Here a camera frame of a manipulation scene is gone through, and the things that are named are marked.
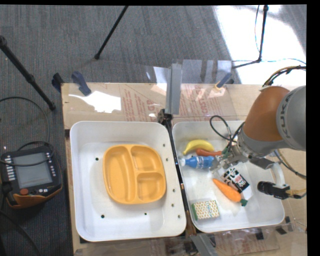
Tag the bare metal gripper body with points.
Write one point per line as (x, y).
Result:
(236, 156)

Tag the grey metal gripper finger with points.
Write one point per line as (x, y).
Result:
(226, 168)
(215, 165)

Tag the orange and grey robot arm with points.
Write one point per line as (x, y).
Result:
(265, 117)

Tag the blue bottle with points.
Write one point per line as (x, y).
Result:
(197, 162)

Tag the cow print milk carton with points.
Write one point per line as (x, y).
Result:
(238, 181)

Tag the orange carrot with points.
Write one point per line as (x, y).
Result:
(226, 191)

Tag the white plastic tray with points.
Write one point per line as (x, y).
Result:
(200, 185)
(90, 190)

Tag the yellow banana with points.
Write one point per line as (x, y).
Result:
(197, 144)

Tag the thin black rod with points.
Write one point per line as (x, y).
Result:
(178, 172)

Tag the green and yellow carton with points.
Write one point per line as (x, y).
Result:
(206, 210)

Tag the orange divided plate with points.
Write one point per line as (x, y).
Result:
(120, 172)

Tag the brown cardboard board red print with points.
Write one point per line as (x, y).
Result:
(140, 102)

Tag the black cylinder on white bracket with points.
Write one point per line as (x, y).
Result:
(280, 191)

